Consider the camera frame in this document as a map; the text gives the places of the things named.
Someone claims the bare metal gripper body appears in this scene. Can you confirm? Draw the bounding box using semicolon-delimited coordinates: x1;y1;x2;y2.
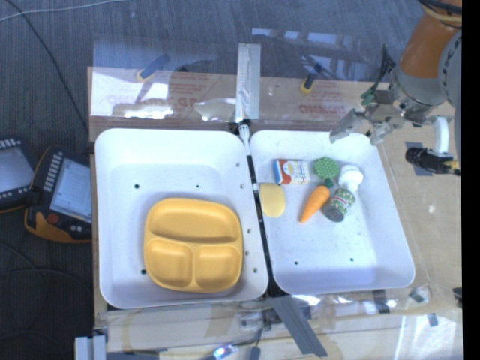
364;82;433;128

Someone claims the green dotted round toy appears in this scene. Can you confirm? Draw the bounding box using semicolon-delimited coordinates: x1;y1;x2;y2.
313;156;341;182

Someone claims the white plastic bottle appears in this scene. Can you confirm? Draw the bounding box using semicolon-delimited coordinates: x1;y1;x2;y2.
337;164;365;194

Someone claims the orange and white carton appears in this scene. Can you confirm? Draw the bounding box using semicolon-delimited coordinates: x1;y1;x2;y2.
272;158;313;186

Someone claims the green labelled can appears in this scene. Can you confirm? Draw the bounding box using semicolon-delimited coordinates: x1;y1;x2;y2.
322;187;356;224

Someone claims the orange carrot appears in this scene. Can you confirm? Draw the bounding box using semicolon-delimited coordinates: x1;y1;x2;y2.
299;178;336;224

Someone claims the brown cardboard board, red print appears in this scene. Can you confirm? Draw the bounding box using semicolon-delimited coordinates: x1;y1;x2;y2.
86;65;463;360

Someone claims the yellow oval toy food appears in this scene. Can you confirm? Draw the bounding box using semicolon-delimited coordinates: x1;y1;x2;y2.
259;181;287;219

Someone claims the white plastic tray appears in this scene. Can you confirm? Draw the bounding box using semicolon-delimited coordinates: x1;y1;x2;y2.
94;127;270;311
248;129;416;296

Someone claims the yellow divided plate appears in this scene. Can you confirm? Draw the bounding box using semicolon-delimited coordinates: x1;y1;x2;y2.
142;197;245;294

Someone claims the black cylinder on white bracket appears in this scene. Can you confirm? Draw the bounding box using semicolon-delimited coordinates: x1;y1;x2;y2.
404;115;457;176

